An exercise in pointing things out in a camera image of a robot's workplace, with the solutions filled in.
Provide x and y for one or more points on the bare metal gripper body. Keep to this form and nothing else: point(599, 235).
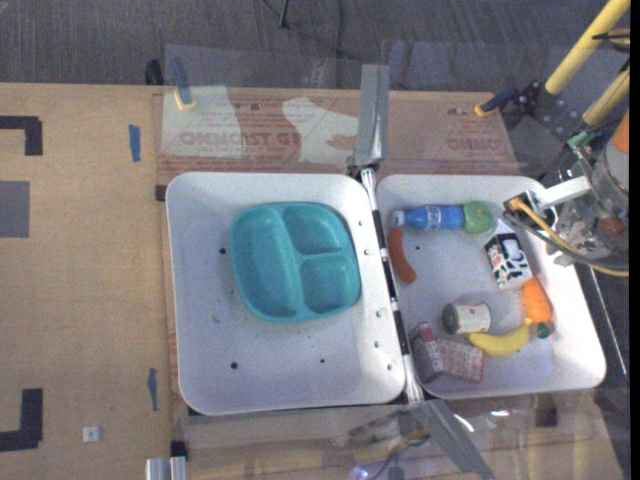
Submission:
point(595, 228)

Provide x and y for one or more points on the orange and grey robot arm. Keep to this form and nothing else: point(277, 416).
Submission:
point(621, 140)

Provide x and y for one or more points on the orange carrot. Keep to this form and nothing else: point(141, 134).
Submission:
point(536, 300)

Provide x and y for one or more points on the cow print milk carton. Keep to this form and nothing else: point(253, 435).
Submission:
point(507, 263)

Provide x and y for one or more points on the green apple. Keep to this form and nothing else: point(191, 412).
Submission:
point(478, 217)

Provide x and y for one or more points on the yellow banana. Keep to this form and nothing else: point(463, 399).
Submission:
point(502, 343)

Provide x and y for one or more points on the white plastic tray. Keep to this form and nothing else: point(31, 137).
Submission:
point(450, 278)
point(210, 318)

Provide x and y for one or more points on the cream can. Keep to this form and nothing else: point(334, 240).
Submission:
point(470, 318)

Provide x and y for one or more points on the blue plastic bottle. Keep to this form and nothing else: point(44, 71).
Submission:
point(435, 217)

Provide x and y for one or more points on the pink packet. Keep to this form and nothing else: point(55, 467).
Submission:
point(462, 360)

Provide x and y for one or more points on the brown cardboard board red print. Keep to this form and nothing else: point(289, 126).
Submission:
point(425, 133)

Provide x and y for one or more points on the orange-red sausage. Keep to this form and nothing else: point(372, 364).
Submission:
point(400, 258)

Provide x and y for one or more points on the maroon carton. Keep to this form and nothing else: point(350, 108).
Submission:
point(427, 355)

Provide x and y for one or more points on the teal divided plate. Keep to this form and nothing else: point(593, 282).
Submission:
point(265, 263)

